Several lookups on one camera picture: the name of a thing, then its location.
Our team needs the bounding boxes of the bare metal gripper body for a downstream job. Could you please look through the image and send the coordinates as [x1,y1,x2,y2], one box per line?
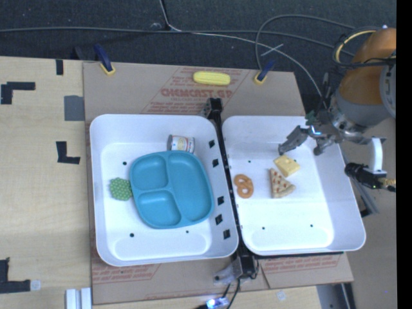
[307,111,364,145]

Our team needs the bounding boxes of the yellow cheese wedge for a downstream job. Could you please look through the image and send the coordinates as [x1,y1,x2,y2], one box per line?
[273,154,301,178]

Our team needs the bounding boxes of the pizza slice toy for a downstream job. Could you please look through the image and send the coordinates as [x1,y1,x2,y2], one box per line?
[269,167,297,199]

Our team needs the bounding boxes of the orange pretzel toy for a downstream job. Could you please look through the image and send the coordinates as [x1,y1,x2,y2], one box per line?
[233,174,255,200]

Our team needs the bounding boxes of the white plastic tray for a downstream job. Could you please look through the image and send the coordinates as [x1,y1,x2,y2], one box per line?
[89,113,239,267]
[221,115,367,256]

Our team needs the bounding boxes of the yellow corn cob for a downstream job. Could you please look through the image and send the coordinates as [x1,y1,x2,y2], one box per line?
[192,71,231,86]

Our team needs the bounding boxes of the small white can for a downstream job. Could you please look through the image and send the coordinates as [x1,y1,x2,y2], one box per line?
[166,134,196,154]

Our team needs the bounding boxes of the blue divided plate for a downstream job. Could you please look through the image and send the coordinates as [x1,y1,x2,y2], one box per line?
[129,150,215,230]

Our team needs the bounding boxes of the brown cardboard board red print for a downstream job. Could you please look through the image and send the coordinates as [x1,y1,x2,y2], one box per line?
[82,61,355,305]

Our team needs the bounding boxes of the green dotted round toy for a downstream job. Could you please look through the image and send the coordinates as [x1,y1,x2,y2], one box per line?
[109,177,133,202]

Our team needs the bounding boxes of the black cylinder on white bracket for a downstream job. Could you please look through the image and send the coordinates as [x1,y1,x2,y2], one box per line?
[344,136,388,190]

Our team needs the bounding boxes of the black block with wires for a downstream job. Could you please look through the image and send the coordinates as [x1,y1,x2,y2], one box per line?
[201,97,224,120]
[213,253,260,285]

